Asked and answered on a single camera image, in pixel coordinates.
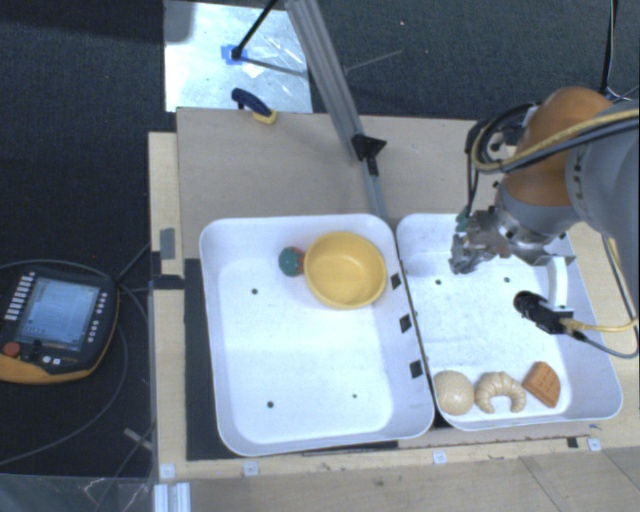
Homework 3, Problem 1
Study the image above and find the red and green toy strawberry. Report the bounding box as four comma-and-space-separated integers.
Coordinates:
277, 245, 307, 277

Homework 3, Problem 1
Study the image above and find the beige croissant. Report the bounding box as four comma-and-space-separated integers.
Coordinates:
473, 371, 528, 415

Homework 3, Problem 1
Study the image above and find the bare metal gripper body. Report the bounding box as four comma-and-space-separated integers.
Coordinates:
463, 209, 551, 265

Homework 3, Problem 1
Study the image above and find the white plastic tray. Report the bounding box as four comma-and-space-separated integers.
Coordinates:
198, 213, 436, 458
395, 212, 624, 433

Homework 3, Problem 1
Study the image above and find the brown cardboard board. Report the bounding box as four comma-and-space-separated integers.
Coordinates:
175, 106, 609, 450

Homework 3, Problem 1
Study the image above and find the black cylinder on white bracket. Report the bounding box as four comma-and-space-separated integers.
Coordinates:
513, 248, 577, 336

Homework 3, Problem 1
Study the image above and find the yellow bowl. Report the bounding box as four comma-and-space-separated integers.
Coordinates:
302, 230, 389, 311

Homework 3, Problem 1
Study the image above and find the beige round bread roll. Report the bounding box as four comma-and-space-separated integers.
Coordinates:
432, 369, 476, 416

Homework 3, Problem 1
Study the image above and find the orange brown biscuit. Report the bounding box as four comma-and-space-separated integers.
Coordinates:
521, 361, 562, 409

